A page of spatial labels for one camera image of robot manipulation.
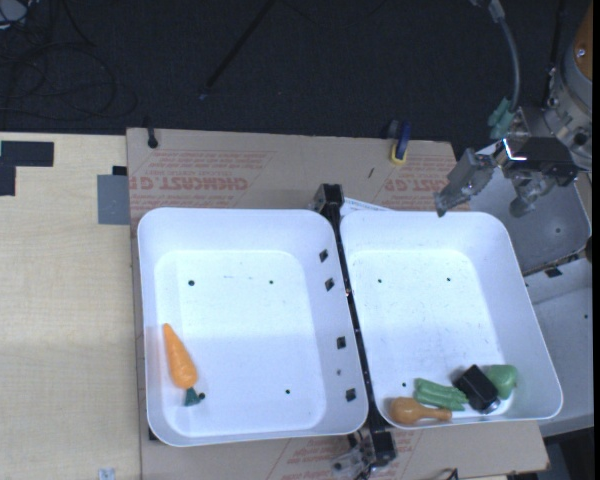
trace metal bracket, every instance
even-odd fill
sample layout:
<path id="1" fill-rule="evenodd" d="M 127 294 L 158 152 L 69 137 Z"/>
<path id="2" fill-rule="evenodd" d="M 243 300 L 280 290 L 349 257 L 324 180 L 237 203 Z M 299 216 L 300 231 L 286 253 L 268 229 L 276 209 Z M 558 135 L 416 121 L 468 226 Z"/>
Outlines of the metal bracket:
<path id="1" fill-rule="evenodd" d="M 364 377 L 367 398 L 369 400 L 369 415 L 367 417 L 367 426 L 371 435 L 371 442 L 375 453 L 375 465 L 385 466 L 396 458 L 396 449 L 393 442 L 393 436 L 387 430 L 388 423 L 378 411 L 375 402 L 375 395 L 371 385 L 371 376 L 369 374 L 369 364 L 360 332 L 360 322 L 356 311 L 355 301 L 353 300 L 353 290 L 349 278 L 349 269 L 344 254 L 342 236 L 340 235 L 340 208 L 344 204 L 344 193 L 341 185 L 322 184 L 314 196 L 314 209 L 325 217 L 333 228 L 338 247 L 338 256 L 340 258 L 340 267 L 344 279 L 347 302 L 349 304 L 349 313 L 353 322 L 353 329 L 356 336 L 356 345 L 358 346 L 358 356 L 362 366 L 362 375 Z"/>

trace plastic toy food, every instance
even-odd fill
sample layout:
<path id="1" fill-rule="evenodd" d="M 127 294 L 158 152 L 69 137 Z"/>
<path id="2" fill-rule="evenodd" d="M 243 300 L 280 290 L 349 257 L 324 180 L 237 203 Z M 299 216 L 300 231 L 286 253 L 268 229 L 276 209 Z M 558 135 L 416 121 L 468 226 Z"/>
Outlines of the plastic toy food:
<path id="1" fill-rule="evenodd" d="M 496 388 L 477 365 L 472 365 L 453 385 L 469 399 L 469 405 L 482 414 L 495 411 L 500 405 Z"/>
<path id="2" fill-rule="evenodd" d="M 442 421 L 451 419 L 449 409 L 425 407 L 415 398 L 398 397 L 391 402 L 389 416 L 396 423 L 410 425 L 423 418 L 435 418 Z"/>
<path id="3" fill-rule="evenodd" d="M 162 326 L 162 333 L 171 380 L 176 386 L 187 391 L 184 405 L 199 403 L 201 398 L 193 389 L 195 383 L 198 382 L 198 371 L 191 360 L 189 352 L 169 324 Z"/>
<path id="4" fill-rule="evenodd" d="M 498 396 L 506 400 L 518 381 L 518 370 L 511 364 L 494 364 L 487 370 L 487 378 L 498 390 Z"/>
<path id="5" fill-rule="evenodd" d="M 418 378 L 414 382 L 414 387 L 413 398 L 423 404 L 435 405 L 452 411 L 464 411 L 463 404 L 469 402 L 467 395 L 453 386 L 443 386 Z"/>

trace white tray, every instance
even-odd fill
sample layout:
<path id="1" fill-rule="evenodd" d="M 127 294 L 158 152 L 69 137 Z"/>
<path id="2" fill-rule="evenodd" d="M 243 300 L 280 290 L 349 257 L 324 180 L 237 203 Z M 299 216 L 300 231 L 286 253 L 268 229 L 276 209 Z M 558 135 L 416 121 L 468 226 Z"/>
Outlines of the white tray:
<path id="1" fill-rule="evenodd" d="M 368 400 L 329 222 L 309 210 L 160 208 L 138 226 L 147 416 L 193 446 L 362 426 Z M 184 407 L 168 322 L 197 366 Z"/>
<path id="2" fill-rule="evenodd" d="M 412 396 L 416 378 L 451 385 L 473 364 L 516 366 L 511 397 L 489 415 L 467 405 L 451 421 L 415 426 L 539 420 L 560 411 L 558 377 L 498 219 L 360 210 L 340 230 L 371 385 L 388 421 L 390 401 Z"/>

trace green toy vegetable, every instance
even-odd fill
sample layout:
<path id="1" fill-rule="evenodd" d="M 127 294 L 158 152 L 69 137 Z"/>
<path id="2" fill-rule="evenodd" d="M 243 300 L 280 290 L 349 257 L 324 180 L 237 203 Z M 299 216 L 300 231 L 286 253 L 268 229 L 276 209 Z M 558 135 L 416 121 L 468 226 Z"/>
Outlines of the green toy vegetable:
<path id="1" fill-rule="evenodd" d="M 498 390 L 498 396 L 506 400 L 518 381 L 518 369 L 511 364 L 494 364 L 489 367 L 486 376 Z"/>
<path id="2" fill-rule="evenodd" d="M 467 395 L 453 386 L 443 386 L 430 380 L 417 378 L 413 398 L 422 404 L 435 405 L 452 411 L 464 411 Z"/>

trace orange carrot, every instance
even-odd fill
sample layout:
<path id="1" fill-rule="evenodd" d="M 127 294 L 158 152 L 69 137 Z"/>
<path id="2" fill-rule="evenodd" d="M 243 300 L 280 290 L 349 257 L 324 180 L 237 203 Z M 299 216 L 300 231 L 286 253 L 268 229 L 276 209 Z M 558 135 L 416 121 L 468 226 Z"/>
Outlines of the orange carrot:
<path id="1" fill-rule="evenodd" d="M 199 403 L 200 397 L 193 389 L 194 384 L 198 382 L 198 371 L 189 352 L 169 324 L 162 326 L 162 333 L 171 379 L 176 386 L 187 390 L 184 405 Z"/>

